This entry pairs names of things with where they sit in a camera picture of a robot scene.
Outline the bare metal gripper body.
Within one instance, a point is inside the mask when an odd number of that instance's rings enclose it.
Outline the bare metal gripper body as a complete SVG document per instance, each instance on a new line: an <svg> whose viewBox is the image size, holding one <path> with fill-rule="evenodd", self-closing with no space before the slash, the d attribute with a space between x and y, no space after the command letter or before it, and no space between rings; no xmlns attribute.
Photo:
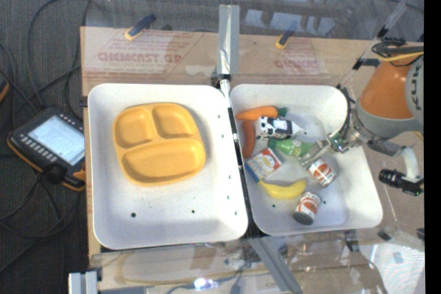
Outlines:
<svg viewBox="0 0 441 294"><path fill-rule="evenodd" d="M365 129L349 127L328 135L330 147L335 152L345 153L352 147L361 146L371 140L371 133Z"/></svg>

